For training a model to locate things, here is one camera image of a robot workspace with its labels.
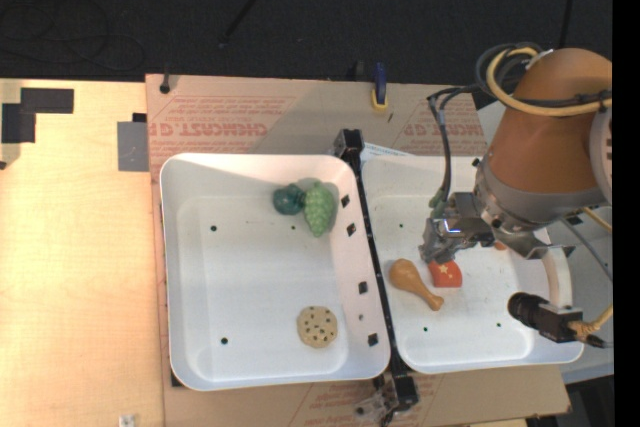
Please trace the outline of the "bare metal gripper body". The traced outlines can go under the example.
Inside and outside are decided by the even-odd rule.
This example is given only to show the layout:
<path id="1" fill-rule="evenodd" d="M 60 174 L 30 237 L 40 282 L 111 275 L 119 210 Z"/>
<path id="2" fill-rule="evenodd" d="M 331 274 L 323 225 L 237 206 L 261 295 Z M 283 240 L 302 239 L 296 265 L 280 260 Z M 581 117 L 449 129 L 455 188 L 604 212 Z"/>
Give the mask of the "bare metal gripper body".
<path id="1" fill-rule="evenodd" d="M 531 229 L 531 223 L 508 212 L 491 214 L 471 192 L 452 193 L 441 219 L 441 239 L 446 249 L 468 249 L 480 244 L 505 249 L 507 240 Z"/>

